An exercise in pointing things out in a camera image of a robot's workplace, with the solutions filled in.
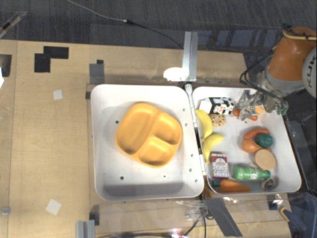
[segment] green bottle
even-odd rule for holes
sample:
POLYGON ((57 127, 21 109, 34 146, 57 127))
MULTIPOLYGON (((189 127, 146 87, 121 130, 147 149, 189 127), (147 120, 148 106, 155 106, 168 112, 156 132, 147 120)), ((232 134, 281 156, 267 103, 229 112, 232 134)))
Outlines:
POLYGON ((268 170, 261 171, 256 168, 235 167, 233 169, 233 177, 237 180, 259 180, 261 178, 270 178, 271 173, 268 170))

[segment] wooden floor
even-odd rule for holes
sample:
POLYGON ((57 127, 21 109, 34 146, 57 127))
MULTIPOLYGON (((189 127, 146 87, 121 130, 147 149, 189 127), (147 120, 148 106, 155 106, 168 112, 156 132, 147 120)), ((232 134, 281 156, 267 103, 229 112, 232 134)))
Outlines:
MULTIPOLYGON (((165 69, 181 66, 182 51, 1 40, 0 54, 10 53, 16 67, 13 66, 11 76, 5 79, 6 93, 0 92, 1 115, 5 113, 3 107, 12 111, 4 117, 6 122, 1 120, 0 203, 1 207, 9 205, 11 213, 9 218, 0 218, 0 237, 74 238, 76 221, 86 221, 93 207, 85 99, 89 64, 100 59, 105 62, 106 75, 125 73, 157 79, 165 69), (44 45, 69 47, 69 59, 51 59, 50 73, 34 73, 34 54, 43 53, 44 45), (54 100, 55 90, 62 90, 61 100, 54 100), (51 199, 61 203, 57 215, 46 211, 51 199)), ((198 66, 198 77, 212 75, 218 80, 237 79, 245 69, 243 56, 234 53, 199 52, 198 66)), ((131 211, 131 205, 130 209, 123 207, 123 203, 101 204, 105 215, 116 206, 123 209, 113 215, 113 219, 120 216, 130 224, 96 227, 100 236, 116 228, 161 229, 164 223, 168 226, 167 222, 171 221, 164 216, 173 212, 173 209, 161 207, 159 218, 152 216, 154 221, 151 222, 142 217, 142 213, 148 214, 142 203, 138 203, 135 211, 131 211), (138 216, 142 225, 128 216, 138 216)), ((254 208, 246 213, 237 209, 232 215, 245 237, 290 237, 288 225, 277 211, 254 208)), ((184 228, 192 224, 182 223, 184 228)), ((207 237, 223 237, 215 221, 208 225, 207 237)), ((191 232, 191 238, 203 237, 204 229, 201 223, 199 226, 191 232)))

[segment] yellow plate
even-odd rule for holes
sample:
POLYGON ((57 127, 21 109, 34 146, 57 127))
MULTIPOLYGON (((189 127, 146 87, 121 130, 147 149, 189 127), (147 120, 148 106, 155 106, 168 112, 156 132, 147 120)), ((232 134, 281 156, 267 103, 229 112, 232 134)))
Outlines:
POLYGON ((179 122, 146 103, 134 104, 123 117, 115 144, 129 158, 152 168, 165 166, 182 140, 179 122))

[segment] yellow banana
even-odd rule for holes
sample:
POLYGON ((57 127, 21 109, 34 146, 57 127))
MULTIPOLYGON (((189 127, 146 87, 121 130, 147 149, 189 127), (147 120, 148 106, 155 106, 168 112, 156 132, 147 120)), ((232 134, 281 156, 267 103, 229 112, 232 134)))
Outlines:
POLYGON ((209 163, 209 155, 213 146, 221 142, 222 140, 223 136, 220 134, 213 134, 205 139, 203 143, 203 155, 206 163, 209 163))
POLYGON ((212 134, 212 121, 210 116, 204 110, 196 109, 196 116, 203 124, 202 140, 204 141, 208 136, 212 134))

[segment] dark green ball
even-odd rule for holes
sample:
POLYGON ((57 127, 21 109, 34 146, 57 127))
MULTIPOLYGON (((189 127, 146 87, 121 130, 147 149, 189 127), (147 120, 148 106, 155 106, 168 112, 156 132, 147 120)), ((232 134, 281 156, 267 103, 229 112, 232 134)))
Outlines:
POLYGON ((256 143, 261 147, 267 148, 273 144, 273 138, 270 135, 262 133, 256 136, 256 143))

